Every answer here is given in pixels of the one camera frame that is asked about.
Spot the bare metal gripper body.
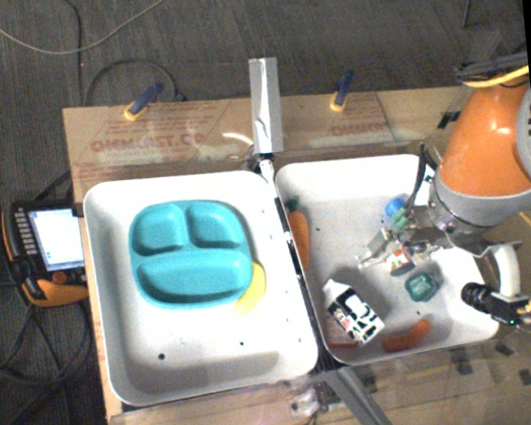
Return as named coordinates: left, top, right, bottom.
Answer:
left=394, top=202, right=462, bottom=259

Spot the clear bottle with blue cap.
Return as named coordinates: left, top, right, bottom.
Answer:
left=382, top=195, right=409, bottom=220

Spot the white plastic tray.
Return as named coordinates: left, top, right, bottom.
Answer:
left=272, top=143, right=504, bottom=372
left=80, top=161, right=324, bottom=412

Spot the white and black milk carton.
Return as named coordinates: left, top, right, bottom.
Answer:
left=320, top=273, right=387, bottom=350

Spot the orange carrot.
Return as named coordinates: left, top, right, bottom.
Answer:
left=283, top=195, right=315, bottom=272

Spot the orange sausage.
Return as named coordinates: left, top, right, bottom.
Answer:
left=379, top=317, right=435, bottom=355

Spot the yellow banana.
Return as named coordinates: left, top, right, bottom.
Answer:
left=227, top=258, right=271, bottom=317

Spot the blue divided plate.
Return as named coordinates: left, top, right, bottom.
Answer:
left=124, top=193, right=260, bottom=315

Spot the brown cardboard board, red print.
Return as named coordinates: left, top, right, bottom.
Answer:
left=61, top=58, right=531, bottom=425

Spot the black cylinder on white bracket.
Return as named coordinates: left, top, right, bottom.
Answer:
left=455, top=239, right=531, bottom=329

